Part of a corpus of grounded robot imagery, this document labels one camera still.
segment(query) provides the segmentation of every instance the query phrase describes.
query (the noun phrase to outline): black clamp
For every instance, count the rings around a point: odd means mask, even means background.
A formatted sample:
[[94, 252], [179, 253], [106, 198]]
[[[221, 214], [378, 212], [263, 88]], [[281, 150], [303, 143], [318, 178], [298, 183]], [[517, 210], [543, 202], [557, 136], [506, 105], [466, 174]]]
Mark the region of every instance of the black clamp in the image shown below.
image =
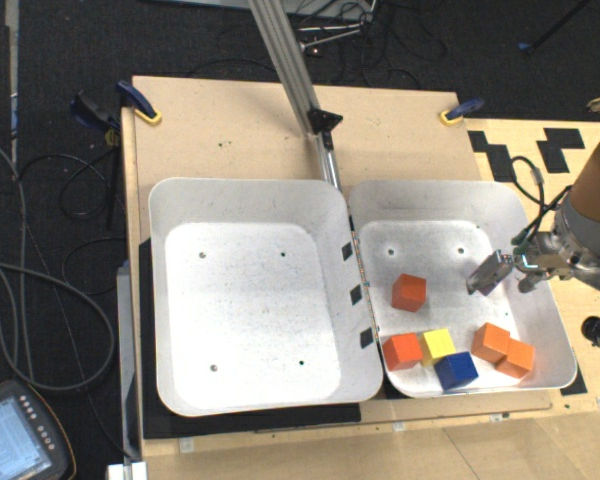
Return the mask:
[[311, 129], [316, 135], [322, 134], [322, 143], [327, 151], [333, 151], [333, 137], [331, 131], [338, 126], [343, 117], [326, 110], [312, 108], [307, 112]]

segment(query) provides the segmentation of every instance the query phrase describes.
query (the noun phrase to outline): electronic device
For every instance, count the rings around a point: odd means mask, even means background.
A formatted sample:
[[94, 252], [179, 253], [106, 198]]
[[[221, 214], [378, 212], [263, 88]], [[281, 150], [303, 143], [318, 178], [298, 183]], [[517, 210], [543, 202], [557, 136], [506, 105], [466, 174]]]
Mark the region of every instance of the electronic device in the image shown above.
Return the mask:
[[73, 454], [46, 402], [26, 384], [0, 384], [0, 480], [59, 480]]

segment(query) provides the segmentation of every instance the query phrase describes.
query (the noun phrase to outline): wooden table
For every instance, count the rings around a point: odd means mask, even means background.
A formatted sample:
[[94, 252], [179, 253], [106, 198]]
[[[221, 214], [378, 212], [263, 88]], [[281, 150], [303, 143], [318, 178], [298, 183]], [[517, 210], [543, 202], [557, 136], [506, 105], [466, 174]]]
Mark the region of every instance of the wooden table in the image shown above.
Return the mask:
[[[153, 77], [136, 77], [133, 84], [164, 116], [155, 127], [130, 110], [122, 116], [139, 351], [138, 246], [150, 237], [147, 200], [158, 181], [177, 176], [316, 179], [320, 171], [314, 143], [301, 136], [279, 84]], [[535, 142], [543, 140], [543, 127], [577, 128], [586, 148], [565, 153], [569, 174], [547, 177], [552, 197], [573, 181], [600, 140], [600, 123], [466, 119], [445, 127], [438, 115], [458, 104], [454, 93], [322, 86], [316, 92], [323, 108], [344, 115], [334, 141], [345, 197], [367, 179], [493, 179], [485, 155], [472, 150], [468, 130], [483, 131], [489, 143], [507, 144], [512, 156], [525, 154], [543, 167]], [[537, 209], [524, 204], [535, 216]], [[356, 425], [143, 439], [150, 478], [402, 478], [407, 466], [414, 478], [490, 478], [495, 456], [479, 451], [505, 441], [497, 461], [506, 462], [517, 478], [550, 478], [556, 471], [563, 478], [600, 478], [600, 460], [586, 455], [600, 459], [600, 349], [580, 332], [587, 316], [600, 316], [600, 293], [577, 281], [552, 282], [551, 288], [588, 393], [565, 398], [556, 389], [409, 400], [379, 394], [361, 404], [362, 422]], [[139, 375], [141, 366], [137, 352]], [[503, 414], [507, 421], [494, 424]], [[584, 446], [582, 439], [591, 442]], [[361, 456], [364, 466], [357, 460]], [[530, 464], [535, 476], [529, 476]]]

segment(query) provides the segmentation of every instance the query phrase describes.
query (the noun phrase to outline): block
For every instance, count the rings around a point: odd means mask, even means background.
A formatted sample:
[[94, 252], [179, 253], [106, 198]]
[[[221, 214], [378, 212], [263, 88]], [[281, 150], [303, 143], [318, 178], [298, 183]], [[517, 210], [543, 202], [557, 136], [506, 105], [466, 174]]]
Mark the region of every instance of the block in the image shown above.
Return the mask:
[[533, 345], [510, 338], [507, 355], [498, 361], [496, 370], [521, 379], [533, 368], [535, 353], [536, 348]]
[[391, 336], [382, 345], [382, 352], [390, 372], [413, 368], [422, 360], [422, 349], [415, 333]]
[[509, 339], [509, 331], [487, 322], [473, 335], [471, 353], [480, 359], [496, 364], [507, 355]]
[[478, 370], [469, 352], [458, 352], [443, 357], [434, 368], [445, 391], [466, 386], [478, 378]]
[[400, 274], [391, 290], [391, 306], [415, 313], [427, 299], [427, 280], [422, 277]]
[[435, 329], [420, 335], [422, 348], [422, 366], [436, 364], [445, 356], [455, 354], [456, 347], [448, 329]]

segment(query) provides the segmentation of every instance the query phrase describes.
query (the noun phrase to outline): orange block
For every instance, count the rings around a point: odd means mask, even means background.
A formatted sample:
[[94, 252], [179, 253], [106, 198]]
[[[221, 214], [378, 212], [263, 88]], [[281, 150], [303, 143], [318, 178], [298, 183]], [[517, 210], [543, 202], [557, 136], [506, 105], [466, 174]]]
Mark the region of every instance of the orange block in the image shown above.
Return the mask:
[[498, 361], [496, 370], [521, 379], [533, 368], [535, 354], [536, 348], [533, 345], [510, 338], [507, 355]]
[[391, 306], [415, 313], [427, 298], [427, 280], [422, 277], [400, 274], [393, 283]]
[[422, 349], [415, 333], [391, 336], [383, 343], [382, 351], [390, 372], [413, 368], [422, 359]]
[[471, 353], [480, 359], [496, 364], [507, 355], [509, 340], [509, 331], [487, 322], [474, 334]]

